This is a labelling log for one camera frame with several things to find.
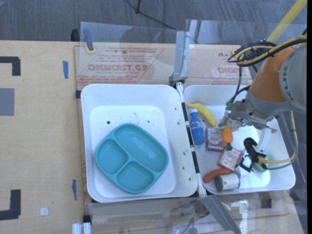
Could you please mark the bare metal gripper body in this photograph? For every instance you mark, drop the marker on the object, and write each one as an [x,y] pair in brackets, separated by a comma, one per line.
[240,111]

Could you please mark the white and grey can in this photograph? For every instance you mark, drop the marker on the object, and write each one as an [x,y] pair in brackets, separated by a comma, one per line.
[228,182]

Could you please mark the white plastic tray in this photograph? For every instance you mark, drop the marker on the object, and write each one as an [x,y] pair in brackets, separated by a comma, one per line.
[278,179]
[136,99]

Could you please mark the red and white carton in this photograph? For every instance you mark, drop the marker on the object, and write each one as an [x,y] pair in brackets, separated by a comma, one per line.
[229,158]

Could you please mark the orange sausage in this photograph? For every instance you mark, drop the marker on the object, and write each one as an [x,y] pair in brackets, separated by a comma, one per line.
[214,174]

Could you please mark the yellow banana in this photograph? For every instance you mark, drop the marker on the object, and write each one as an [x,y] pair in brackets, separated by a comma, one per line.
[204,112]

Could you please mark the orange carrot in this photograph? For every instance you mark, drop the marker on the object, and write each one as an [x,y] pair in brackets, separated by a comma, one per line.
[227,135]

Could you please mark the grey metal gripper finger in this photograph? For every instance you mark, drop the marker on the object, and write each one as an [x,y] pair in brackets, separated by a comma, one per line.
[224,121]
[236,125]

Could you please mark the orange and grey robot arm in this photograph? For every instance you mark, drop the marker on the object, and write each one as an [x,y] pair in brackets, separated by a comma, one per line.
[270,82]

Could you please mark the purple carton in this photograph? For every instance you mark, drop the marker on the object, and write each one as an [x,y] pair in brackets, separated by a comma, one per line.
[214,140]

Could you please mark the green round toy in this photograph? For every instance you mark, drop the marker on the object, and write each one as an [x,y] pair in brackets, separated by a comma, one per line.
[262,167]

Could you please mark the blue divided plate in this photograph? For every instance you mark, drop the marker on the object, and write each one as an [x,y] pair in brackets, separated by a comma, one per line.
[132,157]

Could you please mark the blue bottle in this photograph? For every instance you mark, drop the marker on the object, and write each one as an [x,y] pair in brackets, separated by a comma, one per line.
[197,130]

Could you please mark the brown cardboard board red print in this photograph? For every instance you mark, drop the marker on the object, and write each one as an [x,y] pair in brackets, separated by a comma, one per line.
[117,64]

